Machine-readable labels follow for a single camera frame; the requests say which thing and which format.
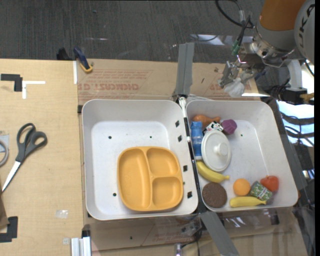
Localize brown cardboard board, red print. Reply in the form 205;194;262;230
75;58;315;252

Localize orange ball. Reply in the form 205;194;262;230
232;178;251;197

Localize blue bottle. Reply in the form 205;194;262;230
189;120;205;161

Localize white object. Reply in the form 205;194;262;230
223;77;246;98

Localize purple grapes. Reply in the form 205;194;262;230
220;119;238;136

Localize green printed can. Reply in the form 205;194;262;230
247;180;274;202

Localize orange divided plate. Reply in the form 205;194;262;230
116;146;185;213

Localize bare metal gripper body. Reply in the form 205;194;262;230
236;41;296;74

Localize red tomato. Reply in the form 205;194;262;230
259;175;280;193

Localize orange chicken drumstick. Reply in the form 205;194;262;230
191;114;222;127

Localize white round lid with knob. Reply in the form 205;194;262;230
200;129;232;173

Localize yellow banana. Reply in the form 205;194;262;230
229;196;268;209
195;160;231;184

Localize grey tape roll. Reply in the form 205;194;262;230
0;138;10;168

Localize white plastic tray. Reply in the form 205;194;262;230
81;98;199;222
185;99;299;214

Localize white carton with cow print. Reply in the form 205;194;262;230
202;120;224;135

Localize brown round biscuit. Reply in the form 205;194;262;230
201;181;228;209

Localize grey handled scissors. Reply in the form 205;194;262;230
1;122;49;194

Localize black cylinder on white bracket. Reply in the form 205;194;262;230
270;58;315;106

